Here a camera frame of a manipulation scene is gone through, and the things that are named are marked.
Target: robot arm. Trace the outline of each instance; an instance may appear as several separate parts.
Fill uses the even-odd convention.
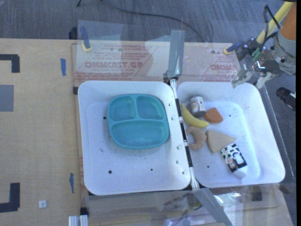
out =
[[[259,77],[255,83],[258,89],[263,87],[266,81],[278,77],[284,72],[296,75],[297,2],[296,0],[285,1],[275,16],[271,14],[268,6],[265,7],[263,15],[266,28],[256,39],[251,38],[246,43],[239,42],[230,48],[224,49],[225,54],[236,51],[239,61],[247,55],[250,55],[253,60],[253,65],[247,66],[244,64],[242,66],[237,77],[232,81],[234,88],[250,80],[254,74]],[[266,19],[267,11],[273,18],[269,23]],[[273,45],[270,50],[264,47],[268,39],[273,39]],[[295,94],[285,88],[279,88],[277,95],[288,107],[295,110]]]

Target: teal divided plate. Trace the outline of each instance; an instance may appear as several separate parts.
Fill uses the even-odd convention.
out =
[[[160,146],[169,137],[162,102],[151,95],[127,94],[114,97],[108,108],[113,141],[124,148],[145,149]]]

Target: yellow banana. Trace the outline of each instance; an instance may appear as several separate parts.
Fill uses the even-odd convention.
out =
[[[209,122],[195,118],[190,113],[190,111],[185,108],[183,103],[181,104],[181,107],[182,107],[182,116],[183,116],[184,120],[191,126],[203,128],[203,127],[206,127],[209,125]]]

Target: wooden board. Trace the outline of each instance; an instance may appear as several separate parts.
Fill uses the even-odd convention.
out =
[[[0,54],[20,57],[20,73],[0,61],[0,84],[14,86],[13,112],[0,112],[0,204],[9,202],[10,184],[20,183],[20,207],[0,213],[0,225],[66,225],[79,215],[73,42],[0,39]],[[42,200],[47,207],[40,209]]]

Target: cheese wedge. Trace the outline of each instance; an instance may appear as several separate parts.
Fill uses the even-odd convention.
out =
[[[206,132],[210,150],[215,153],[222,150],[226,145],[233,143],[236,138],[208,129]]]

